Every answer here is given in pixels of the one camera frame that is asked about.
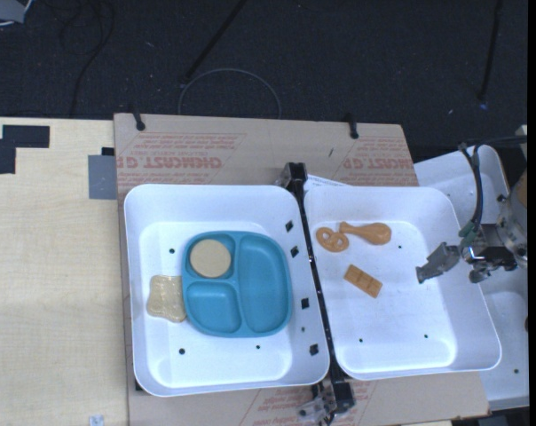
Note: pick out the blue divided plate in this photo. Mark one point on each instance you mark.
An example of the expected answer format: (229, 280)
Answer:
(263, 282)

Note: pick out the white plastic tray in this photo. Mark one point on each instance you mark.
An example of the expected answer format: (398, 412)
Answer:
(405, 317)
(215, 362)

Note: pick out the brown chicken drumstick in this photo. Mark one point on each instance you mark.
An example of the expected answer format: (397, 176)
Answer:
(374, 233)

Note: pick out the round tan biscuit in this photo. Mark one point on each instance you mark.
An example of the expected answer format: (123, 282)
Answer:
(210, 258)

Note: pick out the brown rectangular wafer biscuit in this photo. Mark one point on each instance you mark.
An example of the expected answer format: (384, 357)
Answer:
(362, 281)

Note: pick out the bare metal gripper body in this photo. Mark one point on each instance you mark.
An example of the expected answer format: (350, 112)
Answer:
(494, 237)

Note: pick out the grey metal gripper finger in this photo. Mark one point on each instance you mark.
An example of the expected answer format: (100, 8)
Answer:
(439, 264)

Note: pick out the beige bread slice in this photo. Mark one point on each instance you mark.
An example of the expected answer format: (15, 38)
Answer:
(166, 299)

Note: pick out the white paper sheet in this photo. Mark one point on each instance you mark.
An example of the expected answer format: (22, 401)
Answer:
(323, 181)

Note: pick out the brown cardboard board red print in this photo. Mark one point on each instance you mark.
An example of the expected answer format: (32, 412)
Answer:
(250, 158)

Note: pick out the brown pretzel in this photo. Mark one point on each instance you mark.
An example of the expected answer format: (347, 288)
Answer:
(333, 239)

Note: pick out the thin black and white rod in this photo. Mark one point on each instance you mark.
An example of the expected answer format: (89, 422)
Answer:
(317, 282)

